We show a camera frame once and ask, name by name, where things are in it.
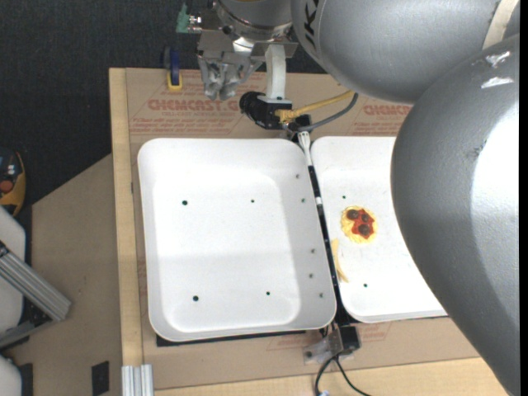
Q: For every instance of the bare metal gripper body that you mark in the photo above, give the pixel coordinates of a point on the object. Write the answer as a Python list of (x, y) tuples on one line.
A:
[(231, 48)]

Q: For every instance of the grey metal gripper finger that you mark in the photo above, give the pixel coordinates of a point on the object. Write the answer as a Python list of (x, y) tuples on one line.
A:
[(230, 84), (211, 81)]

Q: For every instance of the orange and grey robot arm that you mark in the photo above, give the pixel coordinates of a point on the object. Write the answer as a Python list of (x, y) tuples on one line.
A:
[(412, 35)]

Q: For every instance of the white plastic tray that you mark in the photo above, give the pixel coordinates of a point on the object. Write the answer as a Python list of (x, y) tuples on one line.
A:
[(231, 237), (371, 279)]

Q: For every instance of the thin black and white rod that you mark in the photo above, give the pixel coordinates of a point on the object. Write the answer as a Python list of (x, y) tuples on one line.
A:
[(326, 229)]

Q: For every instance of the yellow spaghetti with meatballs toy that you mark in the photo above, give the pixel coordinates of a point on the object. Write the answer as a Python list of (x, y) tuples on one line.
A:
[(359, 224)]

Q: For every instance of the brown cardboard board red print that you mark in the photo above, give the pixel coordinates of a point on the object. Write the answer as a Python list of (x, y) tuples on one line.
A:
[(255, 369)]

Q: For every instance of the black cylinder on white bracket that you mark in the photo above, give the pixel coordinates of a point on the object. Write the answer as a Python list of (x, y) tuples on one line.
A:
[(275, 72)]

